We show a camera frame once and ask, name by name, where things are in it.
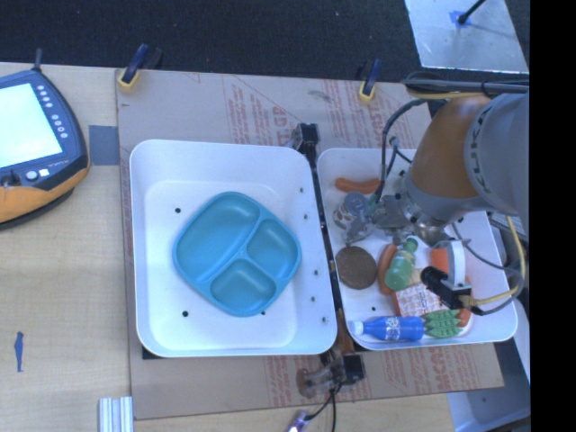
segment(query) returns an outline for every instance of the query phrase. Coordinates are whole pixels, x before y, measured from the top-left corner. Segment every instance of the brown cookie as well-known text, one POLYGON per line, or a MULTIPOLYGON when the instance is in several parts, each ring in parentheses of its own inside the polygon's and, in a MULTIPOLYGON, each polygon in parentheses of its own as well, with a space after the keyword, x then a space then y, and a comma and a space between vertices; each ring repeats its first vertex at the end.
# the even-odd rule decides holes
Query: brown cookie
POLYGON ((360 247, 343 247, 336 255, 336 269, 340 282, 363 290, 376 280, 376 260, 360 247))

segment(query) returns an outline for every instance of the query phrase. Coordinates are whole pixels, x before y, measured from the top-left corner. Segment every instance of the black carpet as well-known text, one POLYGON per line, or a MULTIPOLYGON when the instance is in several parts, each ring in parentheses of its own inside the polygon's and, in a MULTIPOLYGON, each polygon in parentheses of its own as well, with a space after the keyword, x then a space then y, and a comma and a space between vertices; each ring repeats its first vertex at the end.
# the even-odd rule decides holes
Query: black carpet
MULTIPOLYGON (((505 1, 529 65, 530 0, 505 1)), ((122 68, 141 43, 165 70, 354 79, 374 58, 380 81, 425 70, 404 0, 0 0, 0 62, 42 48, 43 64, 122 68)))

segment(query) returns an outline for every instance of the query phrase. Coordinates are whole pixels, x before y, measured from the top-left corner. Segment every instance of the green bottle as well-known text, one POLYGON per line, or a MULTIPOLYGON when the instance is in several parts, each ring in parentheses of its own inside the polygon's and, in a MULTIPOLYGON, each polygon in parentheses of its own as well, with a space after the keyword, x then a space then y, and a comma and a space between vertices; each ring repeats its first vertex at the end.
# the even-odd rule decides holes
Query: green bottle
POLYGON ((404 246, 396 251, 390 267, 384 275, 384 282, 391 290, 397 292, 403 290, 410 282, 412 269, 416 263, 414 251, 418 248, 418 242, 414 238, 408 238, 404 246))

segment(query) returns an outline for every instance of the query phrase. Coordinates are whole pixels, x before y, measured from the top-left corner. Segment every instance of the blue divided plate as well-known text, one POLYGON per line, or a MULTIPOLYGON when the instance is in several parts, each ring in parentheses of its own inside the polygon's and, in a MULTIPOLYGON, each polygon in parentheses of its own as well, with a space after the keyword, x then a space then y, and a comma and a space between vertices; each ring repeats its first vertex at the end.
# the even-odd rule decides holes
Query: blue divided plate
POLYGON ((179 274, 214 305, 237 317, 265 310, 301 260, 298 239, 267 208, 237 192, 209 200, 176 237, 179 274))

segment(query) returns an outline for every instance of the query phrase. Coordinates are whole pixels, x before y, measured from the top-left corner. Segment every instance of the cable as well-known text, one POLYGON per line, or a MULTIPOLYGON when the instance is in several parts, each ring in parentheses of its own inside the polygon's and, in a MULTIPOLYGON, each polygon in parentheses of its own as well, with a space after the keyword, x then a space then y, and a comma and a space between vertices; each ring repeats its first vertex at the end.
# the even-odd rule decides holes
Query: cable
POLYGON ((392 171, 392 168, 394 167, 394 161, 396 160, 396 156, 398 155, 398 138, 396 138, 396 136, 392 136, 390 138, 390 145, 392 147, 392 156, 390 158, 390 163, 386 168, 386 177, 388 177, 388 175, 392 171))
POLYGON ((415 97, 457 97, 461 95, 500 95, 502 93, 523 94, 529 90, 528 81, 507 82, 454 82, 438 78, 422 78, 420 73, 410 74, 400 82, 406 86, 411 95, 415 97))
POLYGON ((328 396, 328 399, 324 402, 324 404, 318 409, 318 411, 316 411, 315 413, 312 413, 306 417, 304 417, 304 420, 306 421, 312 421, 314 418, 316 418, 330 403, 332 403, 332 432, 334 432, 336 430, 336 395, 338 394, 338 392, 340 392, 340 389, 342 388, 342 382, 338 385, 338 387, 336 389, 330 389, 330 395, 328 396))
POLYGON ((34 67, 31 70, 36 70, 37 72, 41 72, 40 64, 42 59, 42 48, 36 49, 36 59, 34 60, 34 67))
POLYGON ((378 203, 380 198, 382 197, 382 193, 384 191, 384 187, 386 186, 386 176, 387 176, 387 168, 386 168, 386 142, 388 139, 388 133, 392 125, 407 111, 409 111, 412 107, 421 105, 425 103, 427 100, 425 99, 413 99, 408 103, 405 103, 400 109, 398 109, 395 113, 391 115, 388 121, 385 123, 384 128, 382 129, 382 164, 381 164, 381 174, 380 174, 380 184, 376 188, 374 192, 375 202, 378 203))
POLYGON ((398 155, 398 157, 400 157, 405 162, 412 163, 412 160, 410 160, 408 157, 406 157, 404 154, 402 154, 399 150, 396 150, 396 155, 398 155))
MULTIPOLYGON (((463 306, 466 309, 470 309, 471 311, 473 311, 473 313, 475 313, 477 315, 488 315, 488 314, 491 314, 491 313, 494 313, 496 311, 503 309, 504 307, 509 305, 511 302, 513 302, 514 299, 516 299, 518 297, 518 295, 520 294, 520 292, 524 288, 524 281, 525 281, 525 276, 526 276, 526 260, 524 259, 524 251, 522 250, 522 244, 520 243, 520 239, 518 238, 518 233, 516 232, 516 228, 514 227, 514 223, 512 222, 512 219, 509 216, 507 216, 506 220, 508 222, 508 227, 510 228, 510 232, 512 233, 512 238, 514 239, 514 243, 515 243, 515 246, 517 248, 518 255, 520 257, 520 271, 513 269, 513 268, 510 268, 510 267, 505 267, 503 265, 494 264, 494 263, 488 261, 487 259, 481 257, 480 255, 478 255, 474 250, 472 250, 470 248, 469 245, 465 245, 466 249, 468 251, 470 251, 470 253, 472 253, 473 256, 480 259, 484 264, 498 268, 500 270, 511 272, 513 275, 515 275, 517 277, 516 286, 514 286, 511 290, 509 290, 507 292, 502 292, 502 293, 497 294, 495 296, 491 296, 490 298, 474 299, 472 296, 467 296, 467 295, 460 296, 460 301, 462 302, 463 306), (481 306, 483 304, 488 304, 490 302, 502 300, 508 296, 509 296, 509 299, 507 299, 501 305, 499 305, 499 306, 497 306, 491 310, 482 310, 478 307, 478 306, 481 306)), ((463 237, 460 234, 460 232, 458 231, 458 228, 455 226, 454 223, 452 224, 452 228, 454 229, 454 233, 456 234, 456 236, 459 239, 462 239, 463 237)))

